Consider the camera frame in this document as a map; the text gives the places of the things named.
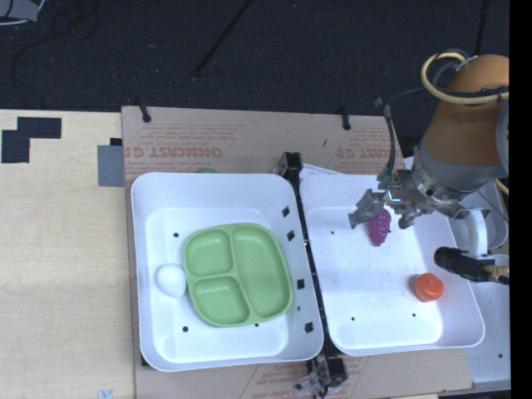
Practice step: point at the orange round toy fruit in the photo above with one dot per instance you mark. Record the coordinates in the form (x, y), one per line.
(428, 287)

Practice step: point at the thin black rod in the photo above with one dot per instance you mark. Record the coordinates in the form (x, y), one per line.
(309, 256)

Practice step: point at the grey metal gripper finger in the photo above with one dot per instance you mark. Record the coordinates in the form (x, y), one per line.
(365, 208)
(406, 221)

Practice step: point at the green divided plate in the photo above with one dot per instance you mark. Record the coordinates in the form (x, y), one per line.
(249, 260)

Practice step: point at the purple grapes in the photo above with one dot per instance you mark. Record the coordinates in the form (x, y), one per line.
(379, 229)

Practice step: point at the black cylinder on white bracket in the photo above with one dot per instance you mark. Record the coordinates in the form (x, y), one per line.
(461, 263)

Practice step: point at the white printed paper sheet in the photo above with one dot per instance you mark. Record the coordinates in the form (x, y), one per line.
(318, 170)

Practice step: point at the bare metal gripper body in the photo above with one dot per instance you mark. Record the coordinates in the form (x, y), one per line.
(409, 193)

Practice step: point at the small green round object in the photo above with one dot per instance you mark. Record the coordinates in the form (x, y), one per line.
(206, 170)

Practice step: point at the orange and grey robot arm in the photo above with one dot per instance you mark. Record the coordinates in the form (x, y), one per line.
(463, 123)

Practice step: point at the white egg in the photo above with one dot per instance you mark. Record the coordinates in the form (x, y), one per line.
(171, 280)

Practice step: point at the brown cardboard board, red print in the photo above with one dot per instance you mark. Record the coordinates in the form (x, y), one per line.
(249, 144)

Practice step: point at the white plastic tray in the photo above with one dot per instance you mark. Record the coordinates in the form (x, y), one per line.
(232, 189)
(374, 293)

